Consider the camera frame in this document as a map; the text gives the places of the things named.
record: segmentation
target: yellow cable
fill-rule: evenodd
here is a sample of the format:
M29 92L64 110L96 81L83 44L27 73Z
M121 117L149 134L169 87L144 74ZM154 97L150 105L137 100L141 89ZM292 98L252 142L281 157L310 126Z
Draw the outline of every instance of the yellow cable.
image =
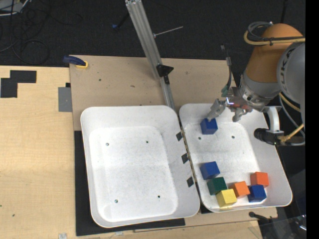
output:
M301 124L298 128L296 128L292 133L285 135L285 136L279 136L278 139L281 142L285 142L287 140L289 140L291 137L293 137L296 133L298 133L301 129L303 129L304 124Z
M298 112L301 112L300 109L299 109L297 106L293 105L291 102L289 102L288 99L285 98L282 93L279 93L279 97L280 97L287 105L289 105L291 108L295 109L295 110L298 111Z
M267 44L275 44L275 43L291 43L291 42L305 42L306 38L300 38L300 39L290 39L290 40L273 40L273 41L251 41L247 38L248 31L244 34L244 40L248 44L251 45L267 45Z

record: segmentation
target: blue clamp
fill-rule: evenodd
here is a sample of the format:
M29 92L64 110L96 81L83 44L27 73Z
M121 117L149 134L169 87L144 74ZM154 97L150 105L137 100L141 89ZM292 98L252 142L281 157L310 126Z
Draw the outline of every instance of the blue clamp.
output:
M63 62L76 65L76 67L79 67L79 68L87 68L88 67L88 62L86 62L80 58L73 57L73 56L64 56Z

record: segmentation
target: block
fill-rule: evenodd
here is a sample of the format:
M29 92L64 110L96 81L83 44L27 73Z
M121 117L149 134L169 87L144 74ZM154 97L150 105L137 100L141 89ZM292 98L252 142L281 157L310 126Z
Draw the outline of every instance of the block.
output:
M218 130L216 119L212 119L210 122L207 118L203 119L200 128L202 134L214 134Z
M216 195L218 192L228 189L224 177L212 178L207 182L209 194Z
M204 163L200 167L201 174L204 180L215 178L220 174L216 161Z
M240 181L229 186L229 189L233 189L237 198L243 198L250 194L249 188L245 181Z
M219 207L227 207L235 204L237 198L233 189L226 189L216 194Z
M268 173L255 172L250 175L250 185L263 185L267 187L269 185Z
M248 201L250 203L261 202L267 198L263 185L252 185L249 187L249 191Z

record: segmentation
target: black clamp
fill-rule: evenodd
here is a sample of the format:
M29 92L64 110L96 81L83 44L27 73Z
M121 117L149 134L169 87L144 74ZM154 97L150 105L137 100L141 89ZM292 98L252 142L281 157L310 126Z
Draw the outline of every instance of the black clamp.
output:
M159 73L159 76L164 77L165 83L169 84L168 75L170 74L171 71L173 71L174 68L171 66L157 65L156 69Z

